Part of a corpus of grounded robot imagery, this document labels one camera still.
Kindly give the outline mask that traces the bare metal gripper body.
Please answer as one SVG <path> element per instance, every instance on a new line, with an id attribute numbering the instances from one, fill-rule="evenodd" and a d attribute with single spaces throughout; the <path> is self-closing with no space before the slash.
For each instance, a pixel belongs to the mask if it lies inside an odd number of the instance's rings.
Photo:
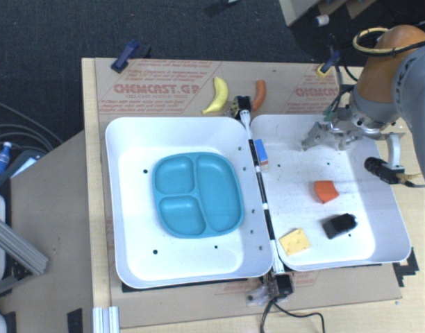
<path id="1" fill-rule="evenodd" d="M 336 111 L 316 122 L 310 130 L 310 142 L 322 142 L 329 135 L 339 142 L 354 142 L 363 137 L 378 139 L 386 122 L 378 121 L 361 111 Z"/>

